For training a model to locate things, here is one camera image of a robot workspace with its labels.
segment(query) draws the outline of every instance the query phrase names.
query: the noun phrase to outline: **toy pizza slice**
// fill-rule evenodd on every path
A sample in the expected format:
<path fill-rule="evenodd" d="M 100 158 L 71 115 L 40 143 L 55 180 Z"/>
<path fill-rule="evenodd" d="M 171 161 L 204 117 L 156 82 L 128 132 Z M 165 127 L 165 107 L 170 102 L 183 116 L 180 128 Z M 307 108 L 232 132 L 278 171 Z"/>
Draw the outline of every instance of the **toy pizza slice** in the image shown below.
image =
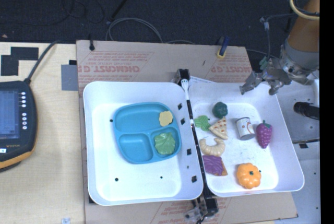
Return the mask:
<path fill-rule="evenodd" d="M 209 127 L 212 133 L 214 133 L 217 137 L 222 139 L 228 139 L 228 131 L 226 126 L 226 118 L 225 116 L 222 119 L 219 119 L 215 124 Z"/>

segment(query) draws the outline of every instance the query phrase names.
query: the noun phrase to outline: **toy vegetable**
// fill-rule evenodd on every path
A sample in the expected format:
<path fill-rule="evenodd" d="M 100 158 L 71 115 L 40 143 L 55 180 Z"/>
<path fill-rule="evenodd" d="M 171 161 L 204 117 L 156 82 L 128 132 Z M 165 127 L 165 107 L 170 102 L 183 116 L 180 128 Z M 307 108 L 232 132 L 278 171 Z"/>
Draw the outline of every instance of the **toy vegetable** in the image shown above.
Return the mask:
<path fill-rule="evenodd" d="M 256 137 L 259 142 L 261 148 L 267 148 L 270 143 L 272 134 L 272 125 L 266 124 L 266 121 L 263 120 L 263 123 L 259 124 L 256 127 Z"/>
<path fill-rule="evenodd" d="M 214 105 L 212 112 L 215 117 L 221 119 L 227 115 L 228 106 L 225 103 L 222 103 L 221 101 L 219 101 Z"/>
<path fill-rule="evenodd" d="M 261 173 L 252 163 L 242 163 L 238 166 L 236 177 L 241 186 L 247 189 L 258 187 L 261 183 Z"/>

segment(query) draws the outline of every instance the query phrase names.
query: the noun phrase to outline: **cardboard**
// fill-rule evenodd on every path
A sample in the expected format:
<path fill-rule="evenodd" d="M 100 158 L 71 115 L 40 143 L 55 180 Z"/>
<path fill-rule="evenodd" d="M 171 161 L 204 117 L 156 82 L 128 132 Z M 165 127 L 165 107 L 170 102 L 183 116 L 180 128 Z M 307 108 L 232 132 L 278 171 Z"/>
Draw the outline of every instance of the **cardboard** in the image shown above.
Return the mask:
<path fill-rule="evenodd" d="M 180 68 L 190 75 L 215 82 L 240 82 L 243 85 L 252 71 L 246 49 L 228 46 L 225 58 L 217 58 L 219 46 L 175 45 L 159 43 L 77 41 L 78 86 L 82 164 L 86 223 L 184 223 L 184 215 L 193 208 L 191 201 L 143 203 L 122 206 L 99 206 L 89 202 L 87 155 L 82 92 L 92 81 L 172 81 Z M 205 223 L 251 223 L 297 217 L 290 192 L 217 197 L 219 211 Z"/>

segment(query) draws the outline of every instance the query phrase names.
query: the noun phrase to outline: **toy pumpkin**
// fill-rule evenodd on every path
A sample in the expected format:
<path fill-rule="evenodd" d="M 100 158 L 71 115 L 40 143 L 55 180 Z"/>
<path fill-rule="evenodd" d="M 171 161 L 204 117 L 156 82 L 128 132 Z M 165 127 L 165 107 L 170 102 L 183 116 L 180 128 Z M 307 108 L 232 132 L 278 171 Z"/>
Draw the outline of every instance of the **toy pumpkin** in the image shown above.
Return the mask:
<path fill-rule="evenodd" d="M 261 173 L 252 163 L 242 163 L 238 166 L 236 177 L 241 186 L 247 189 L 258 187 L 261 183 Z"/>

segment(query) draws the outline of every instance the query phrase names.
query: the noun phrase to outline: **toy food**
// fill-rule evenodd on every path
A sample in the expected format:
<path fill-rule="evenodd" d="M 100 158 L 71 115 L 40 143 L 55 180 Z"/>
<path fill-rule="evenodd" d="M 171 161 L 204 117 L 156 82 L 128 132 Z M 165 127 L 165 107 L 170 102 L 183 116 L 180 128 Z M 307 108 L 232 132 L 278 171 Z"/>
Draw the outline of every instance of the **toy food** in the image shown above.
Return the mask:
<path fill-rule="evenodd" d="M 223 102 L 217 102 L 213 109 L 212 109 L 213 115 L 219 119 L 222 119 L 224 116 L 228 113 L 228 106 Z"/>
<path fill-rule="evenodd" d="M 159 114 L 159 121 L 161 126 L 167 126 L 173 121 L 173 115 L 170 111 L 164 111 Z"/>
<path fill-rule="evenodd" d="M 221 138 L 215 138 L 216 145 L 209 146 L 203 138 L 199 141 L 199 148 L 205 155 L 221 156 L 225 151 L 225 142 Z"/>
<path fill-rule="evenodd" d="M 175 150 L 175 140 L 171 132 L 161 133 L 154 137 L 155 147 L 161 155 L 171 155 Z"/>
<path fill-rule="evenodd" d="M 216 136 L 222 139 L 228 139 L 228 131 L 226 128 L 226 118 L 225 116 L 218 120 L 215 124 L 209 127 L 209 130 L 212 131 Z"/>
<path fill-rule="evenodd" d="M 241 186 L 247 189 L 258 187 L 261 183 L 261 173 L 252 163 L 242 163 L 238 166 L 236 177 Z"/>
<path fill-rule="evenodd" d="M 202 158 L 204 163 L 204 169 L 207 173 L 216 176 L 226 176 L 228 174 L 221 157 L 203 155 Z"/>
<path fill-rule="evenodd" d="M 209 131 L 209 119 L 206 115 L 201 115 L 194 119 L 194 124 L 196 127 L 200 127 L 203 131 Z"/>
<path fill-rule="evenodd" d="M 268 144 L 270 143 L 271 134 L 272 134 L 272 125 L 267 124 L 266 121 L 264 120 L 263 123 L 259 124 L 256 127 L 256 137 L 261 148 L 263 149 L 267 148 Z"/>

